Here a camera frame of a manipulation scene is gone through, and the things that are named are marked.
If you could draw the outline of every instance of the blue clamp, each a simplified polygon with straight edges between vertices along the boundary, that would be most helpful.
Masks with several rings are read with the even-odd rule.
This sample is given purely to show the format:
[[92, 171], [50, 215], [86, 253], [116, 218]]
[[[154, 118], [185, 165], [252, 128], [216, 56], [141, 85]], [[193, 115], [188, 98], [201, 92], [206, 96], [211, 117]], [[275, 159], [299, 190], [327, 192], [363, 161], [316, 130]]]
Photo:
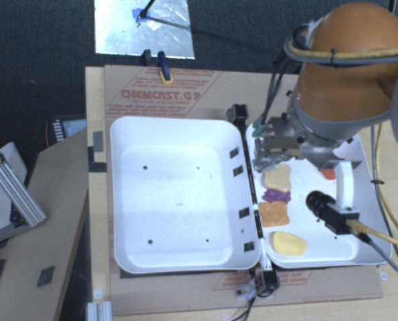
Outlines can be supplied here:
[[141, 67], [147, 67], [151, 65], [151, 50], [144, 50], [142, 55], [139, 57], [139, 65]]
[[159, 59], [159, 65], [161, 67], [161, 72], [160, 72], [161, 80], [163, 81], [164, 84], [172, 84], [173, 77], [171, 71], [169, 70], [169, 63], [167, 62], [165, 53], [163, 51], [160, 51], [157, 54], [157, 57]]

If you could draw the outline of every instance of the yellow food piece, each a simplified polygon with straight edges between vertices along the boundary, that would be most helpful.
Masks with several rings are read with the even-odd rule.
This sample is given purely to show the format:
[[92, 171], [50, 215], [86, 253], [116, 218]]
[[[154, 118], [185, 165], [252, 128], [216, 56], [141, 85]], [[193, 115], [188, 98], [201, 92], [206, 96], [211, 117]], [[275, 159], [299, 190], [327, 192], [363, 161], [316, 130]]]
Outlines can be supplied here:
[[290, 171], [290, 166], [284, 163], [279, 164], [276, 169], [264, 171], [263, 186], [287, 193], [291, 189]]
[[277, 231], [272, 233], [274, 250], [282, 255], [302, 255], [306, 251], [306, 240], [295, 234]]

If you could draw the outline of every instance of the orange food piece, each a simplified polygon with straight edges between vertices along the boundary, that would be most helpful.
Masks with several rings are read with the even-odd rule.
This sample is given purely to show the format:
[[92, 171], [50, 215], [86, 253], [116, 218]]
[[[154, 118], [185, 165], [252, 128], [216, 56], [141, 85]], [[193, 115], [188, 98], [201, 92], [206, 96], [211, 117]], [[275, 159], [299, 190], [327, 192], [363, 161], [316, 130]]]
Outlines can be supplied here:
[[336, 178], [335, 172], [332, 169], [323, 169], [320, 172], [325, 176], [326, 179], [333, 180]]
[[261, 202], [260, 213], [263, 227], [282, 226], [290, 222], [288, 208], [282, 201]]

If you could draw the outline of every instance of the aluminum foil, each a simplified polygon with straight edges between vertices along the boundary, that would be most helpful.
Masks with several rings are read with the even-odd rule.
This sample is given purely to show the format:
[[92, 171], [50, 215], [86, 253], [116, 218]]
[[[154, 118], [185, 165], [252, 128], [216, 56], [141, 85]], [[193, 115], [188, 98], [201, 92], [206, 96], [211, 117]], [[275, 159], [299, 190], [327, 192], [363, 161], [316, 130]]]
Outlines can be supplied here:
[[187, 0], [156, 0], [147, 18], [136, 22], [150, 0], [95, 0], [96, 53], [194, 59]]

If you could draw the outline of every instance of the dark gray fabric wall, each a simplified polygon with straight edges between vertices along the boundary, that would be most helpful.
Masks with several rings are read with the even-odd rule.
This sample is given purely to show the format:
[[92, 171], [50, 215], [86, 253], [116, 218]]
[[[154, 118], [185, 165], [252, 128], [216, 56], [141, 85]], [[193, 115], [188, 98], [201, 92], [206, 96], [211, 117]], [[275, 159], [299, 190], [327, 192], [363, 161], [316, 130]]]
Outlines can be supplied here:
[[[349, 1], [188, 0], [196, 60], [180, 68], [269, 72], [292, 30]], [[94, 0], [0, 0], [0, 145], [29, 156], [44, 147], [45, 122], [84, 112], [84, 67], [137, 64], [94, 53]]]

